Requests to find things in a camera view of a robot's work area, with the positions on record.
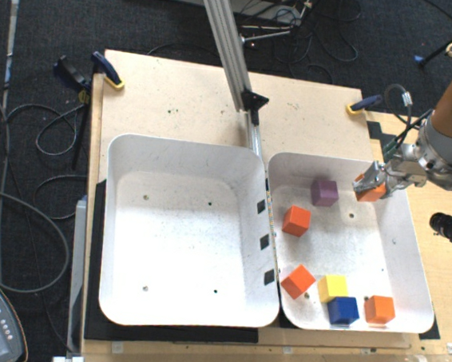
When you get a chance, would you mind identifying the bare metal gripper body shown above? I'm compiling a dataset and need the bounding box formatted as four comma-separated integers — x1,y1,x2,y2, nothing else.
378,141,452,197

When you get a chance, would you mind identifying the orange cube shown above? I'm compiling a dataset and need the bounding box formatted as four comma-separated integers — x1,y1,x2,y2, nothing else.
361,293,398,328
278,262,318,302
352,173,390,205
280,204,313,239

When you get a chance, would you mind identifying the purple cube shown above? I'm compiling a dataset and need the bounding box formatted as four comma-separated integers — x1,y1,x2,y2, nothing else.
309,177,342,209

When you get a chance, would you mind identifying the white plastic tray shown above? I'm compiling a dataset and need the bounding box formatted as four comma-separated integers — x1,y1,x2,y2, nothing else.
89,130,296,342
251,149,451,344

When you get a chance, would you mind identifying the yellow cube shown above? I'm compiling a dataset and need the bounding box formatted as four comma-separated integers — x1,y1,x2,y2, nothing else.
315,272,351,306

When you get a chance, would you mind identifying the blue cube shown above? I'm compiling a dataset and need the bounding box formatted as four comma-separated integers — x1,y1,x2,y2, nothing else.
324,294,362,328

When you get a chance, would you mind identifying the pale wood board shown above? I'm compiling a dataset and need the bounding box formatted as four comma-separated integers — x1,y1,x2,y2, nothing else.
73,49,440,362

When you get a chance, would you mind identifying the black cylinder on white bracket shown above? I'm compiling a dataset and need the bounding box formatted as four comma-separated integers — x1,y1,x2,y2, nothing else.
426,177,452,248

